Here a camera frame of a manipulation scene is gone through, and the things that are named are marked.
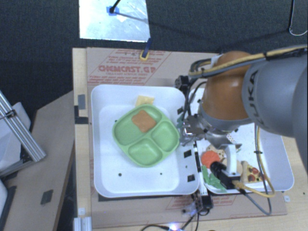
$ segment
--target wooden table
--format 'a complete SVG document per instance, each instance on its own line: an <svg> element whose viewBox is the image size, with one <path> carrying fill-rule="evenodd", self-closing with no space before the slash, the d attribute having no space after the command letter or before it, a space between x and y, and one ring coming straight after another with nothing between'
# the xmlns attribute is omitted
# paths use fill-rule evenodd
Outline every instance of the wooden table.
<svg viewBox="0 0 308 231"><path fill-rule="evenodd" d="M5 182L7 187L17 187L5 231L57 230L74 158L72 92L38 110L32 135L47 156ZM48 191L50 202L41 204Z"/></svg>
<svg viewBox="0 0 308 231"><path fill-rule="evenodd" d="M74 65L74 105L78 106L78 96L86 95L87 98L87 60L85 49L73 50ZM87 107L79 110L80 117L87 117ZM90 198L90 158L89 158L89 133L86 124L77 124L76 132L76 170L77 170L77 207L84 210L79 217L91 216ZM289 196L290 202L287 204L287 216L272 216L261 218L242 218L227 220L201 221L199 229L202 231L290 231L305 230L308 227L308 178L300 155L298 153L295 140L290 138L283 139L285 148L290 160L294 174L295 184L293 188L286 191L284 195ZM190 224L187 230L193 230L195 222ZM95 231L137 231L142 226L117 227L94 229Z"/></svg>

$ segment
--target white tray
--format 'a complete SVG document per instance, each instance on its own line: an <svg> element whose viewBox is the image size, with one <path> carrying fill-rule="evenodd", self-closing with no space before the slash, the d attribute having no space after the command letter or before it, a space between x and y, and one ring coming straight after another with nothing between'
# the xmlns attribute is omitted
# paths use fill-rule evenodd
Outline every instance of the white tray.
<svg viewBox="0 0 308 231"><path fill-rule="evenodd" d="M196 97L191 105L192 113L197 113L199 103L198 99L202 98L204 89L199 89L196 93ZM254 124L247 124L240 126L237 132L232 132L231 137L236 143L242 144L241 150L237 153L237 160L247 161L250 165L258 168L257 158L254 151L255 148L255 136L254 136ZM289 159L282 141L281 136L260 130L260 150L266 173L269 176L271 183L276 191L286 191L293 187L294 177L292 174ZM198 152L201 156L210 143L206 140L198 141ZM222 191L211 185L205 183L207 189L216 194L229 194L238 193L237 190ZM263 182L250 183L247 186L256 189L258 191L265 191Z"/></svg>
<svg viewBox="0 0 308 231"><path fill-rule="evenodd" d="M105 197L182 195L195 192L198 172L191 145L179 146L158 165L144 168L133 163L112 136L115 120L135 107L139 95L154 97L154 103L173 123L184 96L176 88L100 85L91 94L94 185ZM184 152L192 150L192 156Z"/></svg>

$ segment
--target metal pole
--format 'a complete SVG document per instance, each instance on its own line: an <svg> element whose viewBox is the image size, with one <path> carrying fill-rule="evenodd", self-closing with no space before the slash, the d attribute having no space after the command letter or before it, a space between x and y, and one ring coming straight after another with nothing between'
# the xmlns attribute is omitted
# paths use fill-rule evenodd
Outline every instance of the metal pole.
<svg viewBox="0 0 308 231"><path fill-rule="evenodd" d="M118 3L120 2L121 0L117 0L115 2L115 4L109 9L109 13L114 13L115 12L115 9L116 9L116 6L118 5Z"/></svg>
<svg viewBox="0 0 308 231"><path fill-rule="evenodd" d="M25 150L29 153L29 156L34 162L37 162L46 156L45 152L36 143L34 138L28 129L24 126L22 121L19 119L18 114L7 117L10 111L12 111L10 103L7 101L3 93L0 91L0 115L4 118L4 121L10 127L12 132L18 138L20 143L24 146Z"/></svg>

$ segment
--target blue tape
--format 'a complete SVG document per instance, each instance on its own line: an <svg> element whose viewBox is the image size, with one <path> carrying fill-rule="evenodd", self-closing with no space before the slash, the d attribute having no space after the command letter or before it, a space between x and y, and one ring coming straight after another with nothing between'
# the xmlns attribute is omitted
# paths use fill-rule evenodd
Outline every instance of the blue tape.
<svg viewBox="0 0 308 231"><path fill-rule="evenodd" d="M115 16L116 13L120 13L120 10L118 7L115 8L115 11L113 13L110 13L110 9L112 8L112 6L107 6L106 7L106 10L107 10L107 13L110 15L110 16Z"/></svg>
<svg viewBox="0 0 308 231"><path fill-rule="evenodd" d="M146 58L146 55L147 55L148 52L149 52L149 49L150 49L151 44L152 44L152 39L149 38L149 39L148 39L148 42L146 43L146 46L145 46L145 48L144 48L143 54L142 54L142 56L141 56L142 58Z"/></svg>

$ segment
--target toy pizza slice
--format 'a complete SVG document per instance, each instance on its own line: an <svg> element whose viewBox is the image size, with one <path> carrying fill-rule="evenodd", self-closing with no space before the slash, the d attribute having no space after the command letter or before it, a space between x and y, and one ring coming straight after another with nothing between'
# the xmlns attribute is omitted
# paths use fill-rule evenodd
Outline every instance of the toy pizza slice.
<svg viewBox="0 0 308 231"><path fill-rule="evenodd" d="M247 161L242 161L243 173L241 175L241 181L243 183L256 183L263 180L260 171L251 166Z"/></svg>
<svg viewBox="0 0 308 231"><path fill-rule="evenodd" d="M207 151L207 152L210 152L210 151L216 152L216 153L218 154L220 160L222 160L222 159L225 158L225 151L222 150L222 149L219 149L219 150L216 149L216 148L214 147L214 145L212 145L212 144L209 145L209 146L207 147L206 151Z"/></svg>

